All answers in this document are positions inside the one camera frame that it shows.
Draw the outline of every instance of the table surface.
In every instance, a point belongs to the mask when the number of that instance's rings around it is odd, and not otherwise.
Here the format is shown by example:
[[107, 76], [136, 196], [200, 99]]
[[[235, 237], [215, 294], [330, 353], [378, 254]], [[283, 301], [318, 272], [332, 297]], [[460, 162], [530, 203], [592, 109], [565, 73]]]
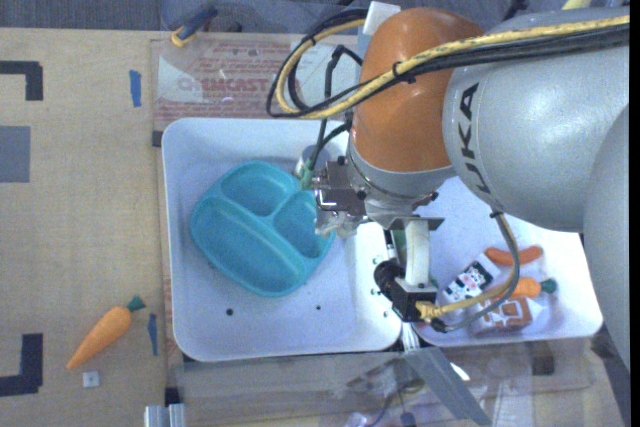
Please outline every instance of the table surface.
[[[145, 407], [164, 404], [175, 355], [168, 355], [165, 336], [166, 220], [151, 132], [152, 47], [166, 38], [0, 29], [0, 61], [39, 63], [44, 92], [42, 100], [26, 100], [25, 76], [0, 74], [0, 127], [28, 127], [30, 158], [26, 180], [0, 181], [0, 376], [20, 374], [23, 335], [43, 336], [42, 385], [36, 393], [0, 396], [3, 426], [40, 424], [36, 419], [50, 427], [142, 426]], [[137, 77], [139, 100], [132, 95]], [[98, 318], [134, 294], [146, 308], [133, 314], [122, 339], [67, 370]], [[157, 355], [147, 329], [152, 314]], [[602, 362], [590, 351], [585, 358], [593, 384], [571, 392], [573, 411], [562, 393], [539, 394], [535, 424], [622, 425]], [[85, 388], [90, 370], [100, 384]], [[318, 418], [290, 424], [323, 425]]]

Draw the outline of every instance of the orange carrot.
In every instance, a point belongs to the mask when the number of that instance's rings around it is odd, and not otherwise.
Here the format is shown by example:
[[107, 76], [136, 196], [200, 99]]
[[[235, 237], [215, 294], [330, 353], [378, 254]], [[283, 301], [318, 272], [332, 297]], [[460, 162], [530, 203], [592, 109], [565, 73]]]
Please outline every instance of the orange carrot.
[[[484, 254], [487, 255], [489, 260], [493, 263], [497, 263], [498, 265], [504, 265], [507, 267], [513, 265], [513, 256], [511, 255], [511, 251], [503, 251], [496, 247], [490, 247], [485, 250]], [[542, 248], [540, 246], [529, 246], [522, 251], [518, 251], [518, 255], [520, 256], [520, 264], [524, 265], [540, 258], [540, 256], [542, 256]]]
[[553, 278], [545, 279], [542, 282], [539, 282], [535, 278], [531, 278], [529, 276], [523, 276], [518, 280], [518, 284], [511, 294], [511, 297], [522, 297], [526, 296], [530, 299], [535, 299], [540, 295], [542, 291], [547, 292], [548, 294], [552, 294], [558, 288], [558, 284], [556, 280]]
[[126, 307], [115, 306], [111, 308], [82, 340], [69, 363], [67, 363], [67, 368], [71, 370], [78, 365], [82, 365], [102, 349], [115, 342], [131, 326], [131, 313], [144, 307], [144, 302], [136, 295]]

